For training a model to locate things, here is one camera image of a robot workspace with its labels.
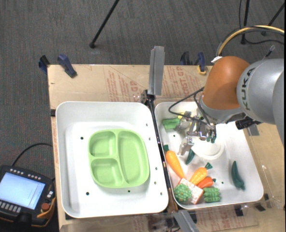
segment white plate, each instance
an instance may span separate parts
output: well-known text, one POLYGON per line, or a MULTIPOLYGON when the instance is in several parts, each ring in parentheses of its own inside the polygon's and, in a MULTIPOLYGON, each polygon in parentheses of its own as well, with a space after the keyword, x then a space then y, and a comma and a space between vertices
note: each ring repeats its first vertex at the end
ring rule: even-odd
POLYGON ((74 218, 162 212, 168 193, 151 112, 138 102, 67 101, 56 109, 61 203, 74 218), (100 130, 127 129, 144 140, 148 180, 133 188, 104 188, 90 172, 88 139, 100 130))
MULTIPOLYGON (((176 115, 170 113, 168 108, 174 102, 162 102, 155 108, 155 116, 157 120, 159 136, 162 145, 168 145, 170 150, 174 150, 176 153, 179 151, 181 141, 185 138, 185 131, 178 132, 176 130, 165 130, 162 125, 163 119, 175 118, 176 115)), ((172 108, 172 111, 182 113, 185 111, 191 111, 192 116, 196 115, 197 105, 195 102, 180 102, 172 108)), ((200 199, 198 204, 179 204, 184 209, 198 209, 205 207, 215 207, 229 204, 240 204, 240 203, 252 203, 257 202, 263 196, 263 186, 259 177, 254 159, 246 141, 244 132, 238 130, 234 122, 228 124, 216 125, 217 139, 221 141, 223 145, 223 152, 215 159, 206 159, 195 154, 193 160, 186 165, 185 161, 188 156, 186 152, 183 156, 178 155, 181 166, 184 170, 187 179, 190 179, 193 172, 199 168, 204 167, 209 162, 213 168, 208 170, 208 176, 215 178, 216 182, 214 187, 220 189, 221 200, 214 203, 205 203, 203 199, 200 199), (233 161, 237 162, 238 171, 245 183, 245 190, 238 189, 234 186, 231 178, 231 166, 233 161)), ((203 147, 206 143, 207 147, 210 142, 201 142, 200 145, 195 140, 192 149, 196 151, 195 147, 203 147)), ((197 149, 197 152, 202 153, 203 148, 197 149)), ((173 172, 168 166, 169 177, 172 187, 174 188, 178 182, 179 177, 173 172)))

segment gray carpet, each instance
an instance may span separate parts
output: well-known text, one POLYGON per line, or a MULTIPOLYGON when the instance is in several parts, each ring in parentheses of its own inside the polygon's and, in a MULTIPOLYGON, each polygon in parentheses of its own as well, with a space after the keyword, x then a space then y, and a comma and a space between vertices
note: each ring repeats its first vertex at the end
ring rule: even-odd
MULTIPOLYGON (((115 0, 0 0, 0 165, 34 143, 52 143, 47 76, 38 67, 45 55, 57 64, 60 53, 72 64, 149 64, 154 46, 165 47, 165 65, 179 65, 189 51, 195 62, 203 52, 211 65, 219 43, 243 26, 246 0, 120 0, 91 49, 115 0)), ((285 0, 250 0, 247 26, 267 25, 285 0)), ((285 29, 283 9, 272 26, 285 29)), ((247 33, 223 50, 249 63, 284 57, 283 36, 247 33)), ((53 178, 49 146, 36 146, 16 163, 53 178)), ((0 221, 0 232, 21 231, 0 221)), ((58 231, 57 212, 44 229, 58 231)))

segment tripod leg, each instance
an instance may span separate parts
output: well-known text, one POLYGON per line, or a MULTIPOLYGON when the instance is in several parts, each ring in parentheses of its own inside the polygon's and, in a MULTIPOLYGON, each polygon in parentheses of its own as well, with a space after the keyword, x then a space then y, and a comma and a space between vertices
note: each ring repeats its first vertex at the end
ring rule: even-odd
POLYGON ((96 35, 95 35, 95 37, 93 38, 92 42, 89 44, 89 46, 90 46, 91 48, 95 48, 95 42, 96 42, 96 40, 98 39, 98 37, 99 37, 99 35, 100 35, 102 29, 104 28, 106 22, 108 21, 108 19, 110 18, 111 14, 113 13, 113 11, 114 11, 115 7, 117 6, 118 2, 119 2, 119 0, 115 0, 113 6, 112 6, 111 9, 109 10, 109 12, 108 12, 106 18, 104 19, 102 25, 100 26, 98 32, 96 33, 96 35))
MULTIPOLYGON (((285 3, 283 3, 283 5, 279 8, 279 10, 276 12, 276 14, 274 15, 274 17, 272 18, 272 20, 269 22, 268 26, 271 26, 273 24, 273 22, 275 21, 275 19, 277 18, 277 16, 280 14, 280 12, 283 10, 283 8, 285 7, 285 3)), ((261 32, 261 34, 263 36, 266 35, 266 31, 261 32)))
MULTIPOLYGON (((244 27, 247 25, 249 3, 250 3, 250 0, 247 0, 246 1, 246 9, 245 9, 245 17, 244 17, 244 27)), ((241 44, 246 44, 245 34, 242 34, 242 36, 241 36, 241 44)))

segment divided green plate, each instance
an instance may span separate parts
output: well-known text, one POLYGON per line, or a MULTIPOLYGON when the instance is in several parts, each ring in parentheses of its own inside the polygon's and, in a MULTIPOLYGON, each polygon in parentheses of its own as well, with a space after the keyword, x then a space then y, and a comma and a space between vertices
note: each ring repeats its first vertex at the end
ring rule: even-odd
POLYGON ((132 130, 101 130, 89 138, 93 180, 106 188, 142 185, 149 177, 149 161, 142 137, 132 130))

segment button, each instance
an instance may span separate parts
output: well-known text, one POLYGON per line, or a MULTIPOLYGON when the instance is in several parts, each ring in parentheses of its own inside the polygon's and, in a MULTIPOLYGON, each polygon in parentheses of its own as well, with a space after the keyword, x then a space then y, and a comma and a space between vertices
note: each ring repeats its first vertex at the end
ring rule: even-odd
POLYGON ((42 211, 45 212, 49 210, 50 205, 48 203, 42 203, 41 208, 42 208, 42 211))

